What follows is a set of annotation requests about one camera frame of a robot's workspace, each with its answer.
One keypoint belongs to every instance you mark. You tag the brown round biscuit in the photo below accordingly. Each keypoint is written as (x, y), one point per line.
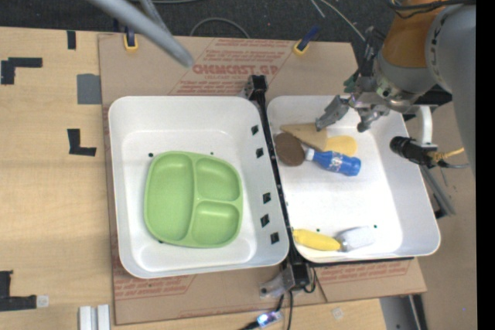
(289, 150)

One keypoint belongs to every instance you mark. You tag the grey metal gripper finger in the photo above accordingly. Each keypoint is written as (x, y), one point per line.
(333, 112)
(371, 119)

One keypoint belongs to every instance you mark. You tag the blue bottle white cap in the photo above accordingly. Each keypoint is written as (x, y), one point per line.
(336, 161)

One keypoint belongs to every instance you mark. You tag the green divided plate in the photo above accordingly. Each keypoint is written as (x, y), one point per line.
(193, 199)

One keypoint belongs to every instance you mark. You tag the white plastic tray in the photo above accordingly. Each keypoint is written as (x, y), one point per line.
(340, 201)
(185, 120)

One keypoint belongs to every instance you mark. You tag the yellow banana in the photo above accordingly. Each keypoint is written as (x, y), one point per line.
(315, 239)

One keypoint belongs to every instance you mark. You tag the black cylinder on white bracket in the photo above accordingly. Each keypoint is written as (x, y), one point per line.
(406, 148)

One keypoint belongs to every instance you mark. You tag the brown cardboard board red print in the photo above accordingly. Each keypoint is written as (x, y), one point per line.
(154, 69)

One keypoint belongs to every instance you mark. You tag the clear plastic bottle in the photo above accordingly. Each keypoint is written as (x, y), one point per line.
(357, 238)

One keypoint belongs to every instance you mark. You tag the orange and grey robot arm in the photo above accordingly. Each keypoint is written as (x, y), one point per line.
(410, 31)

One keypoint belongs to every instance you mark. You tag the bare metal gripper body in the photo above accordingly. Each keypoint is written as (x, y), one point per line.
(369, 94)

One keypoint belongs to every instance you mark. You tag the yellow round biscuit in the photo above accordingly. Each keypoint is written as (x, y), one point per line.
(342, 145)

